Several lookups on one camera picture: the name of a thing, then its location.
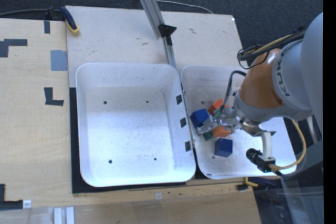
green block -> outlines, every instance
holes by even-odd
[[[212,139],[213,138],[212,131],[204,133],[203,137],[204,137],[205,141],[208,141],[208,140]]]

blue square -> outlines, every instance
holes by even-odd
[[[215,155],[228,157],[232,153],[233,141],[230,139],[220,138],[215,143]]]
[[[206,109],[196,110],[191,114],[190,119],[195,128],[201,127],[203,122],[205,122],[209,117],[208,111]]]

orange block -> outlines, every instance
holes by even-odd
[[[223,99],[220,98],[218,99],[216,102],[214,102],[212,104],[212,106],[208,109],[208,112],[213,116],[214,115],[214,111],[216,109],[219,109],[221,107],[221,105],[223,104]]]
[[[213,137],[227,137],[231,130],[225,130],[223,126],[217,126],[212,130]]]

blue cube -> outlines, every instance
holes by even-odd
[[[206,109],[196,110],[191,114],[190,119],[195,128],[201,127],[203,122],[205,122],[209,117],[208,111]]]
[[[233,141],[226,138],[220,138],[215,143],[215,155],[228,157],[232,153]]]

white wire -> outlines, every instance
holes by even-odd
[[[190,5],[190,4],[185,4],[185,3],[179,3],[179,2],[174,2],[174,1],[166,1],[166,0],[156,0],[157,2],[163,2],[163,3],[171,3],[171,4],[178,4],[178,5],[184,5],[184,6],[188,6],[188,7],[195,7],[195,8],[201,8],[206,10],[207,12],[213,14],[213,12],[205,7],[201,7],[201,6],[196,6],[196,5]]]

